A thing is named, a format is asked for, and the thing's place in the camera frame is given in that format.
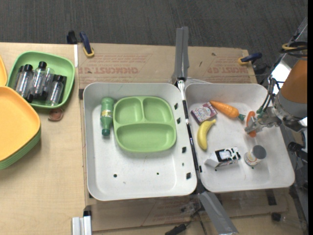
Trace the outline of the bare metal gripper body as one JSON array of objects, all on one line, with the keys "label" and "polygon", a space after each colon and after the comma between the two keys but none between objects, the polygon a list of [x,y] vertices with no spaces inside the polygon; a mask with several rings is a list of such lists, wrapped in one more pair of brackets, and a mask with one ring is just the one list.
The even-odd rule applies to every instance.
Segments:
[{"label": "bare metal gripper body", "polygon": [[276,115],[275,108],[273,106],[267,107],[265,110],[261,110],[257,114],[258,129],[265,127],[278,127],[282,124],[281,119]]}]

